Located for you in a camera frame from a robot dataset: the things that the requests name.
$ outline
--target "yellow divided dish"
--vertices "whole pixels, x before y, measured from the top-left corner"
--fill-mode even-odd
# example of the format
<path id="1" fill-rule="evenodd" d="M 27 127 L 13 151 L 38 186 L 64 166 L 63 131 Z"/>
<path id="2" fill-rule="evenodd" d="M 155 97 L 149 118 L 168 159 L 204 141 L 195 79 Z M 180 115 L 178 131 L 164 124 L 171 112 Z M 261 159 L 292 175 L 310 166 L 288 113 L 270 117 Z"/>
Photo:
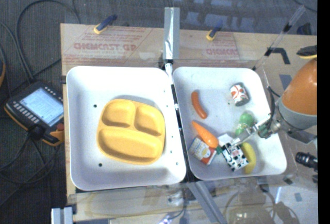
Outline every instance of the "yellow divided dish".
<path id="1" fill-rule="evenodd" d="M 163 152 L 165 120 L 155 107 L 114 99 L 102 110 L 96 141 L 109 158 L 148 165 L 157 161 Z"/>

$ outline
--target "blue clamp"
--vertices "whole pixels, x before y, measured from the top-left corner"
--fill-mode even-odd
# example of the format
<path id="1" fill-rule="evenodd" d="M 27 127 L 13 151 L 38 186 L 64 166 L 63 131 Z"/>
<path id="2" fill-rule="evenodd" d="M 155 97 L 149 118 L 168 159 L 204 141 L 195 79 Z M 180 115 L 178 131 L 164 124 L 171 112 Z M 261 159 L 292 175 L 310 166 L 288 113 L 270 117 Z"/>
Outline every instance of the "blue clamp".
<path id="1" fill-rule="evenodd" d="M 208 34 L 206 35 L 206 39 L 208 39 L 209 41 L 212 41 L 215 39 L 216 34 L 218 31 L 220 31 L 222 28 L 222 20 L 219 20 L 219 22 L 217 23 L 217 25 L 208 32 Z"/>
<path id="2" fill-rule="evenodd" d="M 99 23 L 98 25 L 96 25 L 94 27 L 94 32 L 96 34 L 102 33 L 103 31 L 105 31 L 107 29 L 107 26 L 112 24 L 112 22 L 116 19 L 117 19 L 117 15 L 111 15 L 111 16 L 107 17 L 107 19 L 105 19 L 103 22 Z"/>

